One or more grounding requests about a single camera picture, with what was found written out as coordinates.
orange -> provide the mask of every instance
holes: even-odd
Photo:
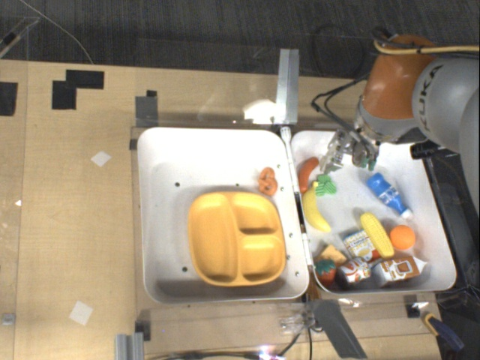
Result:
[[[415,244],[415,233],[413,229],[406,225],[397,225],[390,232],[391,244],[400,250],[413,247]]]

can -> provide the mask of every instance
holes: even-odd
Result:
[[[370,266],[363,257],[356,257],[337,270],[337,280],[341,287],[348,288],[371,276]]]

wooden table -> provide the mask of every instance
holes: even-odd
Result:
[[[52,110],[53,80],[65,80],[67,69],[103,71],[104,88],[77,89],[76,110]],[[0,117],[0,225],[9,220],[0,229],[0,312],[16,312],[14,325],[0,326],[0,358],[112,359],[114,337],[130,335],[137,318],[129,150],[135,97],[157,91],[164,121],[231,121],[242,119],[246,104],[275,101],[277,77],[0,61],[0,81],[19,83],[15,116]],[[299,121],[332,128],[309,102],[343,82],[302,77]],[[359,85],[336,99],[341,117],[353,118],[361,91]],[[98,152],[111,156],[102,167],[91,161]],[[11,205],[18,200],[21,205]],[[421,297],[438,316],[434,296]],[[93,308],[86,325],[69,318],[77,301]],[[359,301],[375,308],[350,308],[345,315],[370,359],[440,358],[420,319],[407,319],[402,298]],[[175,310],[164,316],[182,331]],[[338,358],[324,334],[314,340],[314,359]],[[308,358],[305,341],[289,359]]]

robotic arm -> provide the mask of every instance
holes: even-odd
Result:
[[[433,44],[401,35],[386,41],[358,103],[355,133],[339,130],[320,159],[324,172],[341,167],[343,154],[373,169],[381,143],[421,143],[460,153],[466,183],[479,213],[479,60],[424,54]]]

blue bottle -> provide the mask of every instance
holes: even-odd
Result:
[[[412,211],[402,203],[398,190],[386,181],[381,173],[375,173],[370,177],[367,180],[367,186],[383,204],[397,211],[402,218],[410,219],[413,216]]]

